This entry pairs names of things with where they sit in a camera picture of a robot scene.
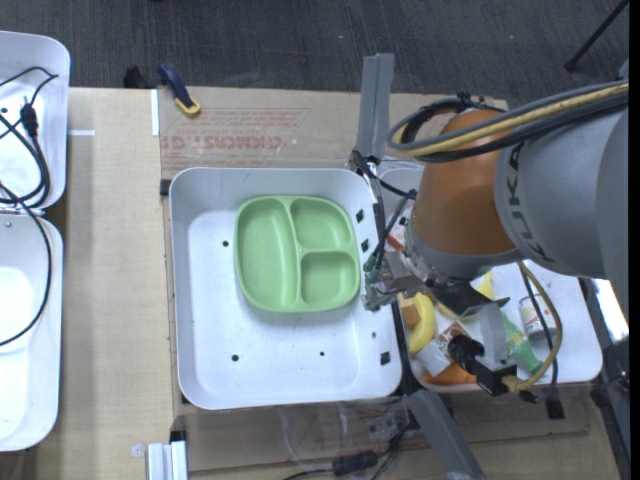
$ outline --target white tray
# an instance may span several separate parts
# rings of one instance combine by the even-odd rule
[[[391,168],[380,177],[402,190],[410,190],[419,186],[422,168]],[[385,208],[389,212],[398,204],[400,197],[385,191],[383,200]],[[557,356],[558,383],[586,382],[593,379],[602,369],[602,350],[578,280],[575,277],[551,272],[529,260],[525,263],[549,294],[563,324],[564,337]],[[494,267],[491,272],[494,299],[509,297],[509,302],[503,307],[503,310],[507,317],[523,330],[518,301],[527,295],[527,291],[520,270],[516,264],[510,264]],[[452,322],[453,319],[449,316],[440,311],[436,312],[436,332],[445,329]],[[465,319],[463,323],[473,338],[482,339],[477,322]],[[407,329],[406,334],[408,341],[411,331]],[[534,354],[540,360],[547,357],[548,348],[544,341],[532,342],[532,346]],[[439,386],[426,382],[423,377],[427,370],[415,358],[411,359],[411,370],[424,387],[433,391],[451,393],[480,389],[475,383]],[[519,371],[518,374],[523,378],[529,376],[526,371]],[[538,381],[538,384],[548,384],[550,381],[551,370],[549,369]]]
[[[48,37],[5,31],[0,31],[0,52],[0,80],[31,66],[58,75],[42,87],[34,101],[51,177],[51,191],[38,209],[44,210],[60,198],[65,187],[69,52]],[[2,115],[15,123],[25,96],[30,98],[45,78],[42,72],[32,71],[1,86]],[[22,125],[18,129],[25,133]],[[0,124],[0,133],[5,130]],[[38,176],[35,162],[17,139],[11,135],[0,139],[0,178],[6,186],[20,195],[37,183]],[[48,435],[58,416],[63,243],[52,224],[42,217],[39,221],[51,242],[51,289],[36,325],[0,348],[0,452],[34,446]],[[44,240],[34,221],[25,214],[3,213],[0,207],[0,341],[19,332],[35,316],[46,274]]]
[[[363,264],[376,246],[372,197],[346,169],[194,168],[171,184],[178,379],[208,410],[373,399],[402,373],[390,306],[357,295],[335,310],[269,313],[251,307],[234,264],[234,217],[263,195],[323,197],[351,218]],[[362,210],[364,218],[357,222]],[[364,279],[360,295],[364,294]]]

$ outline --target black wire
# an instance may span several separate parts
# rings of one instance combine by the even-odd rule
[[[36,226],[38,226],[38,230],[40,231],[40,234],[44,238],[45,247],[47,249],[47,279],[46,279],[46,283],[45,283],[44,295],[42,297],[42,302],[40,304],[40,308],[38,309],[37,313],[35,314],[35,316],[31,320],[31,322],[29,322],[29,324],[24,329],[22,329],[17,334],[14,334],[10,338],[7,338],[7,339],[5,339],[3,341],[0,341],[0,347],[3,347],[5,345],[8,345],[9,343],[12,343],[15,340],[21,338],[27,332],[29,332],[29,330],[31,330],[31,328],[38,322],[38,320],[42,316],[42,313],[44,313],[44,309],[47,306],[47,301],[49,300],[49,292],[51,291],[51,274],[52,274],[52,270],[53,270],[53,254],[51,252],[51,243],[49,242],[49,237],[47,236],[47,232],[45,231],[45,229],[42,226],[42,223],[40,222],[38,217],[31,210],[31,208],[29,208],[18,196],[16,196],[13,192],[11,192],[2,183],[2,181],[0,181],[0,190],[6,192],[9,195],[9,197],[11,197],[13,199],[13,201],[14,201],[14,203],[16,205],[20,204],[20,206],[22,206],[22,208],[27,212],[27,214],[33,219],[33,222],[36,223]]]
[[[356,167],[360,169],[360,171],[368,176],[368,172],[371,172],[364,158],[362,158],[362,154],[359,151],[353,150],[352,158],[356,163]],[[375,196],[375,203],[373,203],[373,216],[376,224],[376,231],[378,235],[378,244],[384,244],[385,240],[385,212],[384,212],[384,202],[382,201],[382,194],[380,193],[380,180],[375,176],[372,176],[370,179],[370,187]],[[382,258],[376,259],[376,267],[380,268],[380,264],[382,263]]]
[[[301,471],[294,475],[283,478],[282,480],[294,480],[294,478],[302,478],[303,476],[321,475],[322,473],[333,473],[331,469],[312,469],[310,471]]]
[[[551,333],[549,332],[549,327],[547,326],[547,322],[545,321],[544,315],[542,314],[542,310],[536,300],[535,294],[533,293],[533,288],[531,286],[531,281],[527,277],[527,275],[520,271],[522,275],[522,280],[524,281],[524,285],[527,289],[527,293],[529,294],[529,298],[531,299],[531,303],[533,304],[533,309],[535,309],[538,318],[540,319],[540,323],[542,324],[542,328],[544,329],[544,335],[547,339],[547,344],[549,345],[549,350],[553,348],[553,339],[551,338]],[[547,386],[547,388],[542,392],[541,395],[534,395],[530,391],[521,392],[521,395],[524,395],[523,398],[532,403],[540,403],[545,401],[556,388],[556,384],[558,382],[558,360],[556,358],[553,359],[553,363],[551,364],[551,382]]]
[[[387,238],[389,237],[389,233],[391,233],[391,230],[393,229],[393,226],[395,226],[396,221],[398,220],[398,218],[402,214],[402,211],[404,210],[404,207],[407,205],[407,202],[409,201],[409,199],[411,199],[411,196],[413,196],[413,198],[415,199],[416,194],[417,194],[417,191],[414,190],[414,189],[411,189],[407,193],[407,195],[398,204],[398,207],[396,208],[396,211],[393,213],[393,215],[391,216],[391,219],[389,220],[389,223],[385,227],[385,229],[384,229],[384,239],[382,240],[382,242],[378,242],[378,245],[376,246],[376,248],[373,250],[373,253],[372,253],[376,257],[376,267],[377,268],[380,268],[380,266],[382,265],[382,260],[384,258],[384,244],[386,243]]]
[[[40,196],[38,197],[38,199],[32,203],[30,203],[31,207],[39,207],[41,206],[44,201],[47,199],[50,189],[51,189],[51,177],[50,177],[50,173],[49,173],[49,167],[47,165],[46,162],[46,158],[44,156],[44,152],[40,146],[40,142],[38,140],[38,136],[37,136],[37,132],[30,132],[28,125],[25,126],[25,128],[27,129],[27,132],[31,138],[31,141],[33,144],[30,144],[29,141],[25,138],[25,136],[18,130],[17,126],[19,124],[25,124],[24,123],[24,113],[25,111],[29,110],[32,112],[32,115],[34,116],[34,119],[37,119],[37,116],[35,115],[35,109],[33,109],[33,104],[36,100],[36,97],[38,96],[38,93],[40,92],[40,90],[47,84],[49,83],[51,80],[53,80],[54,78],[57,78],[59,75],[56,74],[52,74],[49,73],[49,71],[47,71],[46,69],[40,67],[40,66],[34,66],[28,69],[25,69],[24,71],[21,71],[20,73],[18,73],[17,75],[14,75],[10,78],[7,78],[6,80],[3,80],[2,82],[0,82],[0,87],[8,84],[9,82],[12,82],[22,76],[24,76],[27,73],[30,73],[31,71],[42,71],[43,73],[45,73],[47,75],[48,78],[46,78],[45,80],[43,80],[42,82],[40,82],[40,84],[38,84],[38,86],[35,88],[33,94],[31,95],[31,100],[27,101],[25,103],[25,106],[22,108],[21,112],[20,112],[20,119],[18,119],[18,121],[16,121],[16,123],[11,123],[8,119],[6,119],[1,113],[0,113],[0,121],[2,121],[2,123],[7,127],[7,131],[4,132],[2,135],[0,135],[0,139],[2,139],[3,137],[5,137],[7,134],[9,133],[13,133],[13,135],[22,143],[22,145],[27,149],[27,151],[29,152],[29,154],[32,156],[32,158],[34,159],[34,161],[36,162],[37,166],[38,166],[38,170],[40,171],[40,181],[38,182],[37,186],[31,190],[29,193],[22,195],[19,200],[20,202],[23,201],[28,201],[29,199],[35,197],[37,194],[40,194]],[[0,198],[0,204],[14,204],[15,201],[13,201],[12,199],[7,199],[7,198]]]
[[[629,104],[629,95],[620,94],[613,96],[607,100],[589,103],[583,107],[568,110],[562,114],[550,116],[540,121],[534,121],[526,125],[520,126],[514,129],[505,137],[488,142],[481,146],[475,146],[471,148],[456,150],[456,151],[442,151],[438,153],[431,153],[428,155],[416,156],[417,160],[422,162],[442,163],[453,162],[455,160],[461,160],[463,158],[469,158],[472,156],[482,155],[498,149],[503,149],[508,146],[519,144],[525,140],[535,139],[540,134],[561,128],[568,124],[574,123],[581,119],[585,119],[595,115],[602,115],[609,112],[615,112],[621,107]]]
[[[376,472],[373,474],[373,476],[371,477],[370,480],[376,480],[376,479],[380,478],[382,473],[384,473],[387,469],[389,469],[389,466],[391,466],[391,463],[393,461],[395,461],[397,458],[398,458],[398,454],[397,453],[389,454],[389,456],[384,460],[384,462],[376,470]]]
[[[380,178],[378,178],[375,174],[373,174],[373,172],[371,171],[371,169],[369,169],[369,166],[367,165],[367,162],[364,161],[364,158],[362,158],[362,155],[360,154],[359,151],[354,150],[352,152],[353,158],[356,162],[356,166],[358,167],[358,169],[360,169],[363,173],[365,173],[367,176],[369,176],[369,178],[378,180],[378,183],[380,183],[380,185],[387,189],[389,192],[393,192],[394,194],[401,196],[401,197],[407,197],[409,199],[415,199],[416,196],[415,194],[411,195],[409,192],[405,192],[404,190],[400,190],[397,187],[394,187],[393,185],[390,185],[389,183],[387,183],[384,180],[381,180]]]
[[[476,124],[464,127],[460,130],[455,130],[449,133],[445,133],[436,137],[430,137],[427,139],[421,139],[419,141],[417,141],[415,144],[411,144],[411,143],[407,143],[407,144],[403,144],[403,143],[395,143],[393,141],[393,137],[394,135],[398,132],[398,130],[400,128],[402,128],[403,126],[407,125],[411,120],[415,119],[419,114],[420,114],[420,110],[414,112],[413,114],[410,114],[409,116],[406,116],[405,118],[401,119],[398,123],[396,123],[394,126],[391,127],[391,129],[389,130],[389,132],[387,133],[386,136],[386,141],[387,144],[392,147],[393,149],[399,149],[399,150],[408,150],[409,153],[411,150],[415,149],[416,147],[422,147],[422,146],[434,146],[434,145],[438,145],[438,144],[442,144],[448,140],[457,138],[462,136],[465,133],[471,133],[473,131],[477,131],[477,130],[482,130],[485,129],[487,126],[493,125],[493,124],[498,124],[498,123],[502,123],[507,119],[513,118],[513,117],[517,117],[517,116],[521,116],[523,114],[526,114],[527,112],[530,112],[532,110],[536,110],[539,108],[542,108],[544,106],[547,105],[551,105],[554,103],[558,103],[558,102],[562,102],[564,100],[567,100],[569,98],[573,98],[576,96],[581,96],[581,95],[585,95],[585,94],[590,94],[593,93],[597,90],[601,90],[601,89],[608,89],[608,88],[616,88],[616,87],[620,87],[624,84],[628,83],[626,80],[623,81],[616,81],[616,82],[608,82],[608,83],[604,83],[604,84],[599,84],[599,85],[592,85],[592,86],[588,86],[588,87],[582,87],[579,89],[573,89],[571,91],[567,91],[564,93],[560,93],[560,94],[554,94],[552,96],[543,98],[541,100],[537,100],[531,103],[528,103],[526,105],[520,106],[518,108],[512,109],[512,110],[508,110],[508,111],[503,111],[502,115],[500,116],[495,116],[495,117],[491,117],[485,121],[481,121],[478,122]]]
[[[398,451],[400,449],[400,441],[402,440],[404,433],[407,431],[408,428],[409,428],[409,425],[405,425],[400,430],[398,430],[395,436],[391,438],[387,451],[385,451],[384,453],[378,456],[378,458],[382,458],[384,456],[387,456],[387,458],[376,470],[376,472],[373,474],[370,480],[375,480],[376,478],[379,478],[380,475],[382,475],[382,473],[384,473],[389,468],[389,466],[391,466],[391,463],[394,460],[396,460],[396,458],[398,457]]]
[[[402,133],[400,135],[400,143],[409,144],[411,142],[415,142],[416,136],[420,129],[426,123],[431,121],[434,116],[452,112],[459,114],[460,112],[469,108],[504,112],[504,109],[487,105],[484,101],[484,98],[481,98],[480,102],[476,103],[471,100],[471,94],[467,92],[461,92],[458,93],[457,99],[449,98],[422,107],[415,115],[415,117],[413,117],[402,130]]]

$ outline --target green divided plate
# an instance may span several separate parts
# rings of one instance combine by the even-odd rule
[[[263,196],[236,214],[236,273],[245,298],[280,313],[336,309],[360,287],[349,217],[319,197]]]

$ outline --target yellow cable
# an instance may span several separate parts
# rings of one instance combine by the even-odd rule
[[[506,118],[498,123],[494,123],[492,125],[479,128],[472,132],[464,133],[464,129],[462,129],[460,130],[461,132],[460,135],[452,137],[451,139],[443,142],[430,144],[427,146],[417,146],[415,148],[409,148],[409,149],[398,149],[396,151],[398,151],[399,153],[410,155],[410,156],[430,155],[432,153],[440,153],[442,151],[448,151],[456,146],[467,144],[476,139],[480,139],[488,135],[493,135],[495,133],[499,133],[511,128],[515,128],[516,126],[530,123],[537,119],[549,117],[549,116],[558,114],[560,112],[564,112],[565,110],[571,110],[574,108],[581,107],[583,105],[587,105],[589,103],[594,103],[606,98],[618,96],[628,91],[629,91],[629,82],[625,82],[623,84],[616,85],[615,87],[599,89],[597,91],[593,91],[587,94],[582,94],[580,96],[574,96],[572,98],[567,98],[565,100],[558,101],[556,103],[552,103],[550,105],[546,105],[541,108],[530,110],[529,112],[525,112],[522,115]],[[402,126],[393,135],[392,142],[397,144],[400,143],[400,136],[405,127],[406,125]]]
[[[544,375],[544,373],[547,371],[549,366],[551,366],[551,363],[553,363],[554,359],[558,355],[558,351],[560,350],[560,345],[562,344],[562,322],[560,321],[558,312],[556,311],[556,308],[553,305],[553,302],[551,302],[549,295],[547,294],[545,289],[542,287],[542,285],[540,284],[536,276],[533,274],[533,272],[531,272],[531,270],[529,270],[524,263],[519,261],[518,268],[520,268],[520,271],[525,276],[527,276],[527,278],[529,278],[529,280],[533,283],[533,285],[536,287],[536,289],[542,296],[542,299],[544,300],[545,304],[549,308],[549,311],[551,312],[551,316],[553,316],[553,320],[556,323],[556,337],[553,342],[553,347],[549,352],[549,355],[547,356],[547,359],[545,359],[545,361],[542,364],[542,367],[535,373],[535,375],[532,375],[527,380],[522,380],[513,375],[508,375],[507,377],[502,379],[502,382],[509,388],[509,391],[511,393],[514,393],[516,391],[529,391],[533,387],[533,385],[540,379],[540,377]]]

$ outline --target metal bracket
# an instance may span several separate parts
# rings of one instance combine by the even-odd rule
[[[188,480],[189,478],[185,441],[149,444],[146,461],[146,480]]]
[[[500,306],[509,301],[508,298],[490,302],[482,306],[477,312],[480,333],[482,334],[482,345],[484,355],[482,360],[488,368],[498,368],[504,366],[509,361],[509,351],[507,350],[507,335],[502,324]]]
[[[407,404],[451,480],[486,478],[440,395],[416,391],[407,397]]]
[[[355,150],[365,159],[384,156],[394,58],[392,53],[376,53],[364,58]]]

